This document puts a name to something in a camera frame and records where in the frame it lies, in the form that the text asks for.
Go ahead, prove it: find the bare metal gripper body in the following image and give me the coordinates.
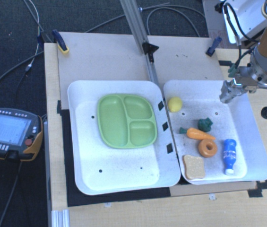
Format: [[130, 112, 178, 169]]
[[232, 66, 267, 94]]

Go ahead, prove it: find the white plastic tray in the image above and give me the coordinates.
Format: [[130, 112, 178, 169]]
[[67, 80, 181, 196], [163, 79, 267, 185]]

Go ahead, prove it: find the green broccoli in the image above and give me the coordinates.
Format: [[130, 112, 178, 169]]
[[198, 117, 214, 132]]

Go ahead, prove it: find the orange carrot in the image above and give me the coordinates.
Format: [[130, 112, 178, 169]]
[[179, 127, 216, 141]]

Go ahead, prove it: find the yellow lemon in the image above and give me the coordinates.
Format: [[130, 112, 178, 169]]
[[167, 96, 183, 113]]

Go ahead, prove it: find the blue bottle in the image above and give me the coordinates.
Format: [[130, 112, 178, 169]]
[[223, 139, 237, 176]]

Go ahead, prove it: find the brown doughnut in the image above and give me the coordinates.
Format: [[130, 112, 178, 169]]
[[198, 139, 218, 158]]

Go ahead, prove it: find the tan bread slice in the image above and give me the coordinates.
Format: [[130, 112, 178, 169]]
[[182, 154, 206, 181]]

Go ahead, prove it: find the green divided plate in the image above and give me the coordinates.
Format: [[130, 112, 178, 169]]
[[97, 93, 158, 149]]

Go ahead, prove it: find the pale flat board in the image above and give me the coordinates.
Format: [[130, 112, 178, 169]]
[[57, 31, 258, 197]]

